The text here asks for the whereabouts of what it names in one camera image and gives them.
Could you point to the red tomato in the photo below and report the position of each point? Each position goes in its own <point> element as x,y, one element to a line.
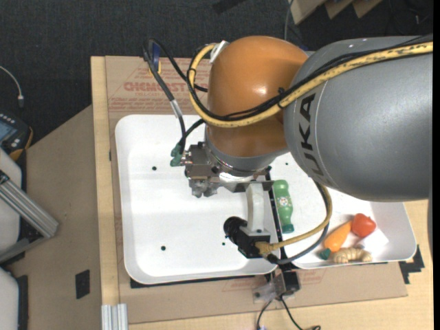
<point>363,225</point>

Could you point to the green plastic bottle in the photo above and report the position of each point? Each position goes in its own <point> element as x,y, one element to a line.
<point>284,203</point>

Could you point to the white plastic tray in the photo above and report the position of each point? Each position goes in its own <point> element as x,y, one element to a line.
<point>388,218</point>
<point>178,225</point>

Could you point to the orange carrot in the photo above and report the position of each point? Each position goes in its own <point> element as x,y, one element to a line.
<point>338,236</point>

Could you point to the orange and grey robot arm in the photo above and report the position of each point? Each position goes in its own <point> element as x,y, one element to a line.
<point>361,126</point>

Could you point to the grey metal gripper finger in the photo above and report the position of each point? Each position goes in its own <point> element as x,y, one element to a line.
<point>197,188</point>
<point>212,187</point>

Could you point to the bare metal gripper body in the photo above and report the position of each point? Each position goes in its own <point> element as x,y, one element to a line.
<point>201,163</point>

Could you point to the beige croissant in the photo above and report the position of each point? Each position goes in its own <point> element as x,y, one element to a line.
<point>350,254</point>

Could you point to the brown cardboard board red print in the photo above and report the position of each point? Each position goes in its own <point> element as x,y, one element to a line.
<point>192,304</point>

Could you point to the black cylinder on white bracket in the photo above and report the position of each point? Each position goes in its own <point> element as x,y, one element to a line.
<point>255,208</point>

